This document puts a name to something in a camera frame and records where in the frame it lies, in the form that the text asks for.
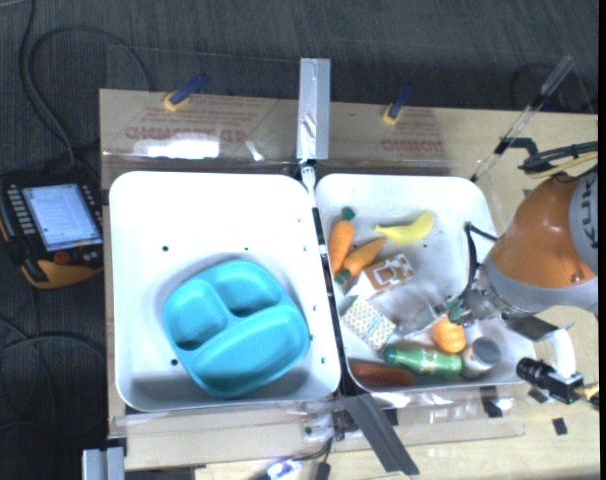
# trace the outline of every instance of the green bottle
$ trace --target green bottle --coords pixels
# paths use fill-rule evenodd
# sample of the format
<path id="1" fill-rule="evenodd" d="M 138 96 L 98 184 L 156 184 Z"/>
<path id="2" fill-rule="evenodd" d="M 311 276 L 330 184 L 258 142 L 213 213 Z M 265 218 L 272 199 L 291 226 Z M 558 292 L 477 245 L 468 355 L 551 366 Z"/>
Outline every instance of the green bottle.
<path id="1" fill-rule="evenodd" d="M 405 350 L 386 347 L 383 357 L 387 363 L 399 364 L 418 374 L 455 377 L 461 373 L 462 362 L 458 354 L 446 354 L 421 347 Z"/>

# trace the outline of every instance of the brown sausage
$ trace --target brown sausage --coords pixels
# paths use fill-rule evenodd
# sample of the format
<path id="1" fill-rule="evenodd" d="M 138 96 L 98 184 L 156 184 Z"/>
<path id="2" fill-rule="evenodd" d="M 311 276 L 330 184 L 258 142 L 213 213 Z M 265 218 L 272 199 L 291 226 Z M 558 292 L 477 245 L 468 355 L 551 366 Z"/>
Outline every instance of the brown sausage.
<path id="1" fill-rule="evenodd" d="M 414 375 L 409 370 L 401 370 L 393 366 L 376 363 L 353 363 L 350 365 L 354 377 L 364 383 L 376 382 L 394 384 L 395 386 L 411 386 Z"/>

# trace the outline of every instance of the beige table surface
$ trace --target beige table surface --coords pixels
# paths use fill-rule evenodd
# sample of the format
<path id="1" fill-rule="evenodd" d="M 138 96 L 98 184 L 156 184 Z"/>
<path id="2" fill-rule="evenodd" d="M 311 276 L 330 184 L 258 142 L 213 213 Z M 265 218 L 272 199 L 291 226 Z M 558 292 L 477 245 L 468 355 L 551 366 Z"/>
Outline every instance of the beige table surface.
<path id="1" fill-rule="evenodd" d="M 118 123 L 130 122 L 145 105 L 147 93 L 101 92 L 101 135 L 105 149 Z M 376 105 L 332 104 L 332 112 L 359 118 L 360 133 L 380 132 L 380 112 Z M 507 132 L 519 112 L 429 110 L 438 128 L 447 159 L 464 158 L 461 172 L 471 174 L 470 160 L 485 158 L 498 138 Z M 537 114 L 524 136 L 532 137 L 540 151 L 597 140 L 598 117 L 574 114 Z M 539 181 L 528 179 L 517 166 L 526 158 L 524 151 L 510 150 L 492 172 L 479 181 L 497 231 L 523 199 L 524 191 Z M 109 189 L 116 177 L 128 170 L 141 169 L 140 163 L 122 162 L 104 156 L 102 183 Z M 198 479 L 251 479 L 265 472 L 278 457 L 310 452 L 318 444 L 303 439 L 301 418 L 281 408 L 256 411 L 197 411 L 172 414 L 167 418 L 146 415 L 125 416 L 114 379 L 114 314 L 110 261 L 109 212 L 104 212 L 106 237 L 106 335 L 108 349 L 108 403 L 113 437 L 125 437 L 127 471 L 172 467 L 195 467 Z M 540 315 L 569 329 L 574 343 L 577 369 L 585 382 L 599 380 L 598 322 L 593 315 L 573 307 L 555 307 Z M 549 353 L 537 344 L 537 354 Z M 437 425 L 413 425 L 399 417 L 397 433 L 425 479 L 593 479 L 600 478 L 599 412 L 578 401 L 564 405 L 544 404 L 527 396 L 527 386 L 509 392 L 514 406 L 506 418 L 453 421 Z M 553 420 L 563 418 L 567 433 L 557 435 Z M 355 437 L 336 442 L 328 459 L 332 479 L 374 479 L 404 477 L 386 473 L 365 439 Z M 288 478 L 314 478 L 316 462 Z"/>

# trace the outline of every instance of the blue and yellow clip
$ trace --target blue and yellow clip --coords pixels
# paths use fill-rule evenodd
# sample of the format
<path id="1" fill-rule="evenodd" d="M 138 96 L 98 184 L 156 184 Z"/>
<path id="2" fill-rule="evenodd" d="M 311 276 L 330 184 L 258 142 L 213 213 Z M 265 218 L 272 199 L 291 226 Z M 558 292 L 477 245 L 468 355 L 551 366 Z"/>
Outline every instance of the blue and yellow clip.
<path id="1" fill-rule="evenodd" d="M 393 103 L 390 103 L 383 113 L 383 121 L 387 124 L 394 125 L 397 123 L 399 118 L 401 117 L 401 113 L 403 110 L 403 105 L 407 101 L 412 92 L 412 87 L 410 84 L 406 84 L 399 92 L 399 95 L 396 97 L 396 100 Z"/>
<path id="2" fill-rule="evenodd" d="M 200 73 L 192 77 L 176 91 L 163 98 L 165 108 L 172 112 L 176 112 L 180 108 L 185 107 L 190 102 L 190 94 L 199 92 L 201 89 L 203 89 L 203 86 L 208 82 L 208 80 L 209 77 L 205 73 Z"/>

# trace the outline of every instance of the toy banana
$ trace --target toy banana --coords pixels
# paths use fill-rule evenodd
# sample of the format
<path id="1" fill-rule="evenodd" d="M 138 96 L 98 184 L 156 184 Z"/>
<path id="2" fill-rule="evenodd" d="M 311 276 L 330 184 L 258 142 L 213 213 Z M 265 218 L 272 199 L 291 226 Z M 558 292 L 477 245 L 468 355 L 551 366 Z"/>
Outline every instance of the toy banana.
<path id="1" fill-rule="evenodd" d="M 376 225 L 374 231 L 383 233 L 389 240 L 397 244 L 409 244 L 416 242 L 427 235 L 434 227 L 434 214 L 424 211 L 411 224 L 403 226 L 381 226 Z"/>

